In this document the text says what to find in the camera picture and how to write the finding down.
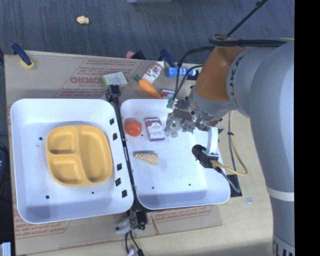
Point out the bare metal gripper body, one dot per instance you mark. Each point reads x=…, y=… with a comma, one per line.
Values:
x=186, y=116

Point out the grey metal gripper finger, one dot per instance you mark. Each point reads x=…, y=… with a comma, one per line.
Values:
x=174, y=131
x=168, y=127

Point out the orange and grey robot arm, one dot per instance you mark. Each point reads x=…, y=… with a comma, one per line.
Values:
x=265, y=105

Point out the red and white carton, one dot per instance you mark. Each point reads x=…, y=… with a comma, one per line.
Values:
x=155, y=129

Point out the red and white packet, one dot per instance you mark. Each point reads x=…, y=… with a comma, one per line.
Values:
x=167, y=94

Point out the orange round toy fruit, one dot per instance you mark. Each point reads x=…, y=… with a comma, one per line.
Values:
x=133, y=128

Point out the orange carrot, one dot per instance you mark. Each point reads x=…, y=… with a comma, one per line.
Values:
x=148, y=87

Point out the blue plastic bottle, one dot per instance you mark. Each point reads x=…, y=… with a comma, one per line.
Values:
x=175, y=71

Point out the thin black rod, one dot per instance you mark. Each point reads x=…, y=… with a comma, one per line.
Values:
x=125, y=150

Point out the white plastic tray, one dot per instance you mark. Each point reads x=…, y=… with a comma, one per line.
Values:
x=32, y=155
x=175, y=180

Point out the white and orange tube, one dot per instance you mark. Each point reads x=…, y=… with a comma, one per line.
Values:
x=153, y=72

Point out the green patterned box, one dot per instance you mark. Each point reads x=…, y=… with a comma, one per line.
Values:
x=115, y=79

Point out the orange divided plate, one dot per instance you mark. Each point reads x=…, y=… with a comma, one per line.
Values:
x=80, y=155

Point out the brown cardboard board red print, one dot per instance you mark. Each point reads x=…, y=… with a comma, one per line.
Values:
x=62, y=75

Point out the pale yellow toy food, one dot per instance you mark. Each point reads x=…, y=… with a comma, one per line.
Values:
x=82, y=20

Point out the black cylinder on white bracket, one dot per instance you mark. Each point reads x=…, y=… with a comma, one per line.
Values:
x=206, y=156

